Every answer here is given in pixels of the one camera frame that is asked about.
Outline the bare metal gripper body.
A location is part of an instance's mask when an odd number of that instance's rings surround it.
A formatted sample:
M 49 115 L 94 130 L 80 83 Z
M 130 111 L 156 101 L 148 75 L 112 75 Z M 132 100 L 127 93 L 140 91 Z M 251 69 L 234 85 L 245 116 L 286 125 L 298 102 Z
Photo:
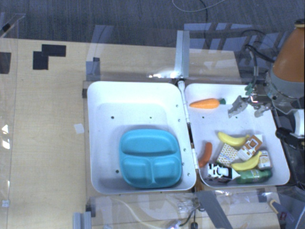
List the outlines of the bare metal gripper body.
M 254 109 L 275 109 L 278 94 L 270 84 L 249 85 L 248 104 Z

